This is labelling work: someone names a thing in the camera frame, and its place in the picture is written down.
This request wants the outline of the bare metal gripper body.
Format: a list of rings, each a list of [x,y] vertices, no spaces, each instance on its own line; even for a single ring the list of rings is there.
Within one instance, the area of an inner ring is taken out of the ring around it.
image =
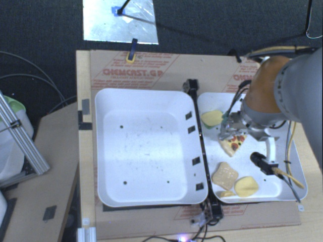
[[[235,132],[243,131],[252,136],[256,141],[262,142],[270,137],[265,130],[279,120],[279,113],[239,111],[231,113],[221,124],[220,130],[231,132],[231,138],[233,138]]]

